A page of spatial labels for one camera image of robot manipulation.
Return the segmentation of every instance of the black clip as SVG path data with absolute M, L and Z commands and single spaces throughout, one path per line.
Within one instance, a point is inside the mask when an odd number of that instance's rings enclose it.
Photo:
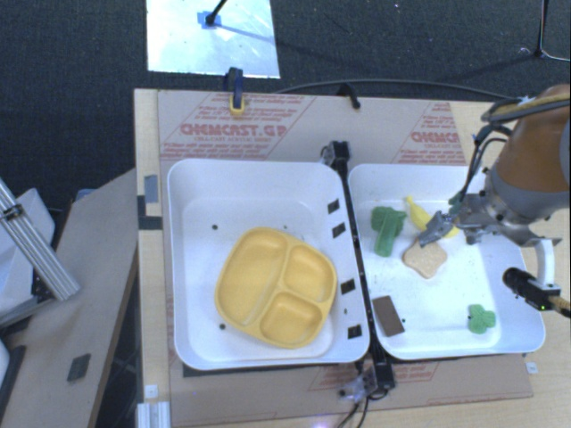
M 478 131 L 478 134 L 474 137 L 474 144 L 476 146 L 479 146 L 481 143 L 484 142 L 485 138 L 487 138 L 492 132 L 498 132 L 502 133 L 505 136 L 511 136 L 510 128 L 492 123 L 480 128 L 480 131 Z
M 339 87 L 339 90 L 337 91 L 337 95 L 348 96 L 349 99 L 351 100 L 351 105 L 354 110 L 358 110 L 360 108 L 360 101 L 357 98 L 357 91 L 355 90 L 353 84 L 350 84 L 348 82 L 342 84 L 341 87 Z
M 233 87 L 233 94 L 230 96 L 230 113 L 240 116 L 244 113 L 244 72 L 239 68 L 231 67 L 228 73 L 224 75 L 224 90 L 230 90 Z
M 24 209 L 22 208 L 21 204 L 14 204 L 7 210 L 2 211 L 0 214 L 0 220 L 12 220 L 14 218 L 18 218 L 24 213 Z

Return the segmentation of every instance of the white tray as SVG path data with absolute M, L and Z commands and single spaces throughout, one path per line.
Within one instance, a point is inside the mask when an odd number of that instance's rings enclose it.
M 545 338 L 540 312 L 516 299 L 504 285 L 503 272 L 525 268 L 520 249 L 503 236 L 487 235 L 477 245 L 466 244 L 460 232 L 438 243 L 448 260 L 429 280 L 401 260 L 418 230 L 409 219 L 395 240 L 393 254 L 374 252 L 377 236 L 370 225 L 376 206 L 406 210 L 404 198 L 433 214 L 448 210 L 447 199 L 464 184 L 466 168 L 419 165 L 359 165 L 350 174 L 352 200 L 371 299 L 389 295 L 403 319 L 404 333 L 387 337 L 377 322 L 381 344 L 400 359 L 449 358 L 539 349 Z M 476 177 L 470 191 L 483 186 Z M 468 305 L 481 304 L 496 314 L 496 326 L 479 335 L 468 330 Z
M 318 163 L 182 160 L 168 175 L 174 342 L 189 366 L 224 369 L 352 362 L 369 333 L 339 176 Z M 328 205 L 338 202 L 331 213 Z M 345 231 L 333 237 L 333 228 Z M 309 345 L 272 346 L 225 324 L 214 293 L 236 240 L 257 226 L 286 231 L 327 255 L 338 285 L 327 321 Z M 341 294 L 353 280 L 354 290 Z M 360 325 L 361 336 L 349 339 Z

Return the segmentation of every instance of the yellow plate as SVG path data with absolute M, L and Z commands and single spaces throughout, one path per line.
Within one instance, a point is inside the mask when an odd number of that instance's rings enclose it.
M 216 308 L 235 328 L 296 349 L 321 330 L 336 286 L 335 267 L 325 255 L 291 235 L 258 227 L 230 252 L 216 284 Z

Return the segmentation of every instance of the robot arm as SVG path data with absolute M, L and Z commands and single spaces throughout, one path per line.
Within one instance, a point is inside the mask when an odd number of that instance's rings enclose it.
M 519 119 L 513 130 L 503 124 Z M 484 116 L 488 124 L 475 138 L 475 151 L 465 185 L 451 199 L 448 213 L 438 211 L 420 234 L 421 245 L 440 239 L 453 226 L 464 231 L 468 244 L 483 235 L 504 235 L 521 247 L 534 247 L 540 263 L 537 278 L 511 268 L 504 283 L 539 310 L 555 309 L 569 317 L 553 283 L 552 245 L 529 226 L 569 207 L 569 85 L 547 89 L 533 100 L 498 103 Z M 498 160 L 486 171 L 484 189 L 467 193 L 485 147 L 507 136 Z

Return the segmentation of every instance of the yellow banana toy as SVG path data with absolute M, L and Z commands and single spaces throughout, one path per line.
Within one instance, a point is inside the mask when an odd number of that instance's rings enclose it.
M 426 230 L 426 224 L 432 218 L 430 214 L 428 214 L 421 206 L 418 206 L 414 201 L 412 201 L 412 197 L 409 195 L 406 197 L 406 202 L 409 204 L 410 207 L 410 220 L 418 228 L 421 232 Z M 452 238 L 458 233 L 458 228 L 454 227 L 450 232 L 448 232 L 444 237 L 445 238 Z

